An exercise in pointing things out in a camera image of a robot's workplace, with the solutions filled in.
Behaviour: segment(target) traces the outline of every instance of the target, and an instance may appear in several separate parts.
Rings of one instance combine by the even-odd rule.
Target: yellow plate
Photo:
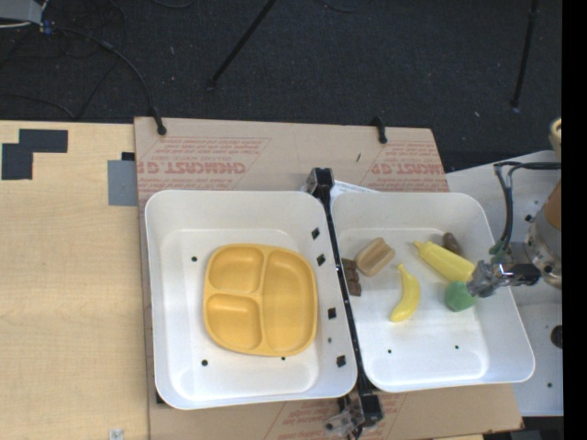
[[[233,244],[208,261],[204,320],[222,347],[244,354],[292,356],[316,337],[316,277],[299,253]]]

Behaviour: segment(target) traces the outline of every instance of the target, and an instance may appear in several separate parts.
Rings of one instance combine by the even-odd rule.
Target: white tray
[[[450,192],[348,192],[336,197],[332,215],[342,258],[354,259],[374,238],[395,249],[377,275],[360,274],[362,294],[350,302],[369,380],[383,391],[519,382],[534,371],[534,356],[509,288],[453,313],[444,304],[449,284],[417,256],[413,242],[441,243],[445,232],[465,258],[489,259],[492,233],[470,196]],[[420,282],[420,304],[409,319],[389,321],[402,295],[403,262]]]
[[[304,192],[163,191],[149,199],[145,223],[155,383],[168,404],[188,410],[335,398],[352,390],[357,365],[326,214],[317,199]],[[206,263],[218,247],[244,242],[289,248],[312,264],[318,323],[314,342],[300,354],[239,354],[205,331]]]

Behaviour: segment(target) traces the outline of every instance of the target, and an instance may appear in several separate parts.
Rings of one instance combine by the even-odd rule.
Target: yellow toy banana
[[[405,269],[404,264],[399,264],[397,269],[402,273],[402,300],[393,308],[389,317],[394,323],[409,318],[420,303],[420,283],[418,279]]]

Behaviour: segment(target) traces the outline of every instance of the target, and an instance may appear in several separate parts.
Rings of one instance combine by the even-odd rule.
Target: light wood surface
[[[107,193],[133,126],[0,122],[0,141],[20,127],[66,128],[69,147],[0,181],[0,437],[148,438],[138,208]]]

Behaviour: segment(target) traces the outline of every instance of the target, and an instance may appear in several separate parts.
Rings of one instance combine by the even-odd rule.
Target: cardboard sheet
[[[377,191],[449,190],[432,132],[371,126],[321,126],[204,119],[135,120],[142,283],[145,303],[150,433],[153,440],[327,439],[324,420],[336,400],[288,401],[196,411],[157,402],[152,353],[149,263],[144,207],[157,191],[299,190],[311,169],[331,168],[338,181]],[[410,440],[516,430],[521,416],[509,385],[380,393],[384,419],[361,439]]]

